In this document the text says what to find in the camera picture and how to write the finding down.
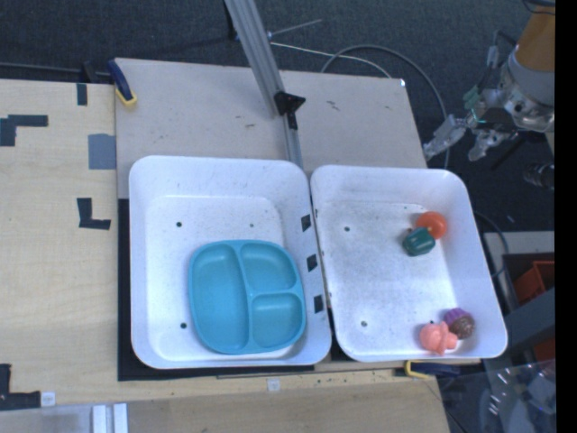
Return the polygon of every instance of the blue plastic plate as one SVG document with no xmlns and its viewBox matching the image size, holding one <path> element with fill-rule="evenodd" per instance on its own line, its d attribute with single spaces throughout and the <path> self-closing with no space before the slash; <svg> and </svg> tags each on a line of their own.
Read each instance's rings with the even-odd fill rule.
<svg viewBox="0 0 577 433">
<path fill-rule="evenodd" d="M 221 241 L 196 250 L 188 295 L 200 340 L 229 355 L 292 345 L 306 324 L 297 267 L 280 245 Z"/>
</svg>

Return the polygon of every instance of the black clip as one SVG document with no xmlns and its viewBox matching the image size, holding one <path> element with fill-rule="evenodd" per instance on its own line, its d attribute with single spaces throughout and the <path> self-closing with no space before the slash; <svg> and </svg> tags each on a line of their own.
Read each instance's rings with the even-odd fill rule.
<svg viewBox="0 0 577 433">
<path fill-rule="evenodd" d="M 10 364 L 0 364 L 0 410 L 33 409 L 41 406 L 41 393 L 10 393 Z"/>
<path fill-rule="evenodd" d="M 90 61 L 84 61 L 82 63 L 82 69 L 80 70 L 80 80 L 82 82 L 88 83 L 100 83 L 98 74 L 96 74 L 96 69 Z"/>
<path fill-rule="evenodd" d="M 280 115 L 287 115 L 288 128 L 291 130 L 298 129 L 297 116 L 295 115 L 295 112 L 297 112 L 297 109 L 299 109 L 305 101 L 306 99 L 303 97 L 297 97 L 284 91 L 280 91 L 274 96 L 277 110 Z"/>
</svg>

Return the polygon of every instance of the wooden table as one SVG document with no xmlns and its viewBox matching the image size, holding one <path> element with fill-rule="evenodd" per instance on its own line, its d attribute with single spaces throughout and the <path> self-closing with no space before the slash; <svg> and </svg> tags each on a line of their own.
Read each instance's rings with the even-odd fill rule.
<svg viewBox="0 0 577 433">
<path fill-rule="evenodd" d="M 137 62 L 125 63 L 129 72 L 131 69 L 140 72 L 142 64 L 139 68 L 137 65 Z M 253 82 L 248 69 L 238 69 L 232 69 L 238 81 Z M 347 88 L 364 91 L 355 87 L 355 81 L 357 87 L 376 88 L 372 94 L 380 98 L 381 110 L 394 105 L 397 112 L 396 120 L 387 122 L 387 139 L 379 141 L 382 154 L 373 159 L 373 164 L 426 166 L 406 92 L 393 87 L 393 82 L 399 85 L 398 80 L 353 80 L 329 75 L 320 80 L 317 77 L 320 74 L 283 75 L 288 88 L 298 84 L 302 87 L 295 90 L 295 94 L 303 94 L 302 90 L 309 86 L 310 91 L 304 92 L 304 96 L 325 95 L 326 91 L 318 90 L 318 82 L 325 78 L 332 78 L 334 84 L 339 85 L 335 90 L 339 95 Z M 157 406 L 165 406 L 174 414 L 170 419 L 164 416 L 171 426 L 185 422 L 190 405 L 185 400 L 189 399 L 197 406 L 197 416 L 214 417 L 213 426 L 217 430 L 230 430 L 226 422 L 233 416 L 240 416 L 245 424 L 242 428 L 233 428 L 236 431 L 270 430 L 273 419 L 280 416 L 279 427 L 273 428 L 277 431 L 304 431 L 306 425 L 315 426 L 318 431 L 358 431 L 352 424 L 359 421 L 368 422 L 367 425 L 372 426 L 368 430 L 373 431 L 392 419 L 393 423 L 404 426 L 394 428 L 396 430 L 447 431 L 435 379 L 417 381 L 396 377 L 390 367 L 398 364 L 368 366 L 327 360 L 312 373 L 118 382 L 116 210 L 123 182 L 121 177 L 117 179 L 114 169 L 90 168 L 88 137 L 125 134 L 125 130 L 119 133 L 116 129 L 118 116 L 131 112 L 119 111 L 123 106 L 115 99 L 112 86 L 87 85 L 87 104 L 83 104 L 83 88 L 73 83 L 0 80 L 0 118 L 48 117 L 45 127 L 17 125 L 14 146 L 0 146 L 0 363 L 13 366 L 12 392 L 55 392 L 59 405 L 130 401 L 133 403 L 131 419 L 140 418 L 139 415 L 146 418 L 142 406 L 150 407 L 137 401 L 156 400 Z M 257 91 L 256 84 L 251 83 L 251 88 Z M 387 97 L 383 96 L 387 91 L 394 92 L 393 103 L 388 104 Z M 251 96 L 244 92 L 241 97 Z M 298 113 L 301 141 L 303 136 L 315 136 L 330 127 L 343 126 L 344 122 L 339 123 L 335 118 L 346 106 L 344 101 L 339 106 L 333 99 L 323 97 L 324 108 L 334 113 L 328 124 L 314 128 L 309 125 L 311 120 L 319 122 L 322 117 L 313 106 Z M 234 110 L 230 114 L 239 115 Z M 260 126 L 258 111 L 254 114 L 256 120 L 250 117 L 250 123 L 239 124 L 244 133 L 253 133 Z M 367 116 L 374 120 L 374 115 Z M 357 131 L 365 129 L 364 138 L 357 134 L 358 140 L 370 139 L 367 131 L 371 124 L 359 116 L 354 125 L 359 127 Z M 310 139 L 303 141 L 305 162 L 313 166 L 322 163 L 318 156 L 323 155 L 323 150 L 330 150 L 330 140 L 336 139 L 336 135 L 326 134 L 325 138 L 322 148 Z M 341 146 L 350 143 L 350 139 L 337 141 Z M 118 140 L 118 173 L 122 166 L 128 168 L 130 159 L 138 157 L 126 151 L 125 144 L 125 140 Z M 136 149 L 147 152 L 142 146 Z M 339 162 L 355 161 L 362 152 L 353 154 L 343 154 Z M 406 156 L 405 160 L 399 160 L 399 155 Z M 92 217 L 111 220 L 108 229 L 79 227 L 79 198 L 91 198 Z M 267 381 L 271 377 L 278 379 L 280 392 L 267 392 L 270 389 Z M 258 406 L 263 403 L 271 406 L 269 413 L 259 411 Z M 283 427 L 283 422 L 290 421 L 288 414 L 281 415 L 285 406 L 290 407 L 287 412 L 294 410 L 302 418 L 298 428 Z M 254 417 L 246 411 L 254 412 Z M 327 417 L 322 420 L 319 415 Z M 0 414 L 0 423 L 3 416 L 9 419 L 7 414 Z M 253 420 L 260 422 L 262 429 L 249 427 Z M 156 423 L 147 420 L 142 425 L 148 424 L 149 429 L 138 430 L 157 431 L 151 425 L 160 428 L 158 421 L 158 418 Z"/>
</svg>

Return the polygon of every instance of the white cable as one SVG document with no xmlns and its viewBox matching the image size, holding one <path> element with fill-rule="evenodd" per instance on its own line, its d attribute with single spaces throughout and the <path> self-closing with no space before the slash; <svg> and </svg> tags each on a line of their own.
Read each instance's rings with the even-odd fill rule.
<svg viewBox="0 0 577 433">
<path fill-rule="evenodd" d="M 383 47 L 380 45 L 373 45 L 373 44 L 363 44 L 363 45 L 353 45 L 350 46 L 348 48 L 345 48 L 343 50 L 338 51 L 330 60 L 328 60 L 325 65 L 323 66 L 323 68 L 321 69 L 321 72 L 325 72 L 326 69 L 333 63 L 333 61 L 335 61 L 337 58 L 345 58 L 344 54 L 348 51 L 353 51 L 353 50 L 377 50 L 377 51 L 384 51 L 385 53 L 388 54 L 392 54 L 393 56 L 396 56 L 397 58 L 400 58 L 401 60 L 404 60 L 407 64 L 409 64 L 410 66 L 412 66 L 419 74 L 421 74 L 421 76 L 425 79 L 426 83 L 428 83 L 429 87 L 433 90 L 433 93 L 435 94 L 435 98 L 437 100 L 437 102 L 439 103 L 439 106 L 441 107 L 441 112 L 443 113 L 443 119 L 447 118 L 447 113 L 446 113 L 446 109 L 444 107 L 444 102 L 443 99 L 441 98 L 441 94 L 439 93 L 439 90 L 437 90 L 437 88 L 435 87 L 435 84 L 433 83 L 433 80 L 431 80 L 429 78 L 429 76 L 427 76 L 427 74 L 418 67 L 418 65 L 413 62 L 412 60 L 410 60 L 407 56 L 405 56 L 404 54 L 399 53 L 398 51 L 394 51 L 391 48 L 387 48 L 387 47 Z"/>
<path fill-rule="evenodd" d="M 327 58 L 332 58 L 334 56 L 334 54 L 331 53 L 325 53 L 324 51 L 317 51 L 317 50 L 310 50 L 308 48 L 301 48 L 301 47 L 296 47 L 293 45 L 287 45 L 286 43 L 278 43 L 277 41 L 272 41 L 270 43 L 271 45 L 274 45 L 276 47 L 281 47 L 281 48 L 290 48 L 292 50 L 297 50 L 297 51 L 303 51 L 305 53 L 311 53 L 311 54 L 317 54 L 320 56 L 326 56 Z M 356 56 L 348 56 L 348 55 L 343 55 L 343 56 L 339 56 L 339 58 L 345 58 L 347 60 L 355 60 L 355 61 L 359 61 L 362 62 L 364 64 L 368 64 L 369 66 L 374 67 L 376 70 L 378 70 L 381 74 L 383 74 L 385 77 L 387 78 L 392 78 L 392 76 L 381 66 L 379 66 L 378 64 L 375 64 L 374 62 L 371 62 L 369 60 L 364 60 L 363 58 L 357 58 Z"/>
</svg>

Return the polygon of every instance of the dark gray carpet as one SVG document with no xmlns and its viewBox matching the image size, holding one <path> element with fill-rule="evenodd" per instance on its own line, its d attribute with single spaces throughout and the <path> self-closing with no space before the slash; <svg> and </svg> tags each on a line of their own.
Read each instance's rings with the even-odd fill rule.
<svg viewBox="0 0 577 433">
<path fill-rule="evenodd" d="M 520 0 L 256 0 L 269 31 L 322 19 L 273 41 L 336 52 L 357 44 L 388 47 L 414 61 L 433 80 L 448 113 L 464 116 L 462 96 L 480 78 L 494 31 L 517 38 L 530 13 Z M 0 0 L 0 63 L 97 70 L 115 57 L 246 66 L 239 43 L 224 41 L 222 0 Z M 503 55 L 509 47 L 503 45 Z M 275 47 L 281 69 L 318 71 L 326 58 Z M 408 85 L 423 142 L 443 122 L 431 88 L 403 60 L 379 51 L 356 51 Z M 338 60 L 330 71 L 380 75 Z M 0 67 L 0 78 L 77 81 L 78 75 Z M 554 229 L 554 193 L 523 180 L 525 166 L 553 159 L 546 143 L 524 143 L 496 169 L 507 150 L 469 162 L 469 135 L 452 148 L 449 170 L 466 182 L 473 208 L 503 231 Z M 442 167 L 444 156 L 430 161 Z M 481 230 L 492 231 L 486 222 Z"/>
</svg>

